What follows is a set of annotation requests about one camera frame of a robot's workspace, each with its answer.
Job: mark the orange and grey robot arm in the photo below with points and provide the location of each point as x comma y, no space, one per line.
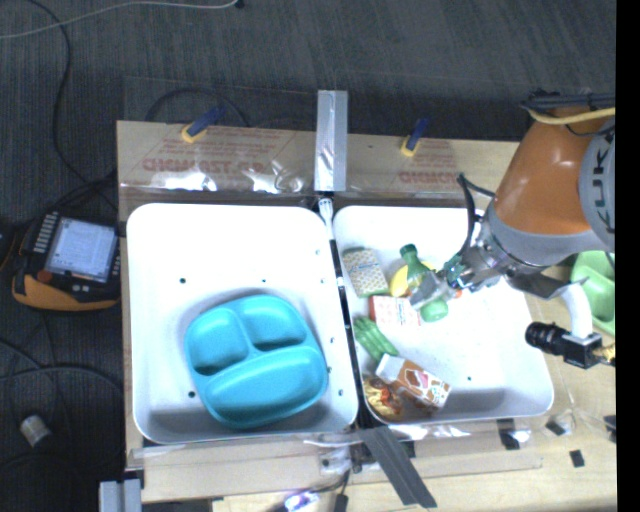
540,190

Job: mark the black cylinder on white bracket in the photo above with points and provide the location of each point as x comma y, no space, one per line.
550,339

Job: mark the green divided plate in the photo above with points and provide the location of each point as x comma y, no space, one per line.
597,295

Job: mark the blue divided plate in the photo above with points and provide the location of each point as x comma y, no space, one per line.
260,370

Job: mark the green pea pods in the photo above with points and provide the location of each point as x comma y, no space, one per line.
374,339

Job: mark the small silver can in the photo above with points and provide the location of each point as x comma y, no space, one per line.
36,430

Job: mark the white plastic tray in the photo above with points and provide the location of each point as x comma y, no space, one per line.
225,250
475,360

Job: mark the green plastic bottle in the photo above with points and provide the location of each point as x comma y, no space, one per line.
436,312

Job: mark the red and white carton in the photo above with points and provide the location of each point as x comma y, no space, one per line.
392,311

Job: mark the beige patterned packet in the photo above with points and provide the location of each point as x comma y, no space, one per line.
365,272

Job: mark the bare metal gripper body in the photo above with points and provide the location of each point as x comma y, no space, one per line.
480,265

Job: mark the yellow round toy food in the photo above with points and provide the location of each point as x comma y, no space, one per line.
399,281

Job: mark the yellow and red pasta packet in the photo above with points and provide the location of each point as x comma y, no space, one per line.
382,400

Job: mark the brown cardboard board red print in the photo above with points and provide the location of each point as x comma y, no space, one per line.
225,150

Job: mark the dull grey metal gripper finger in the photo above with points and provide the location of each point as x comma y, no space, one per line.
425,294

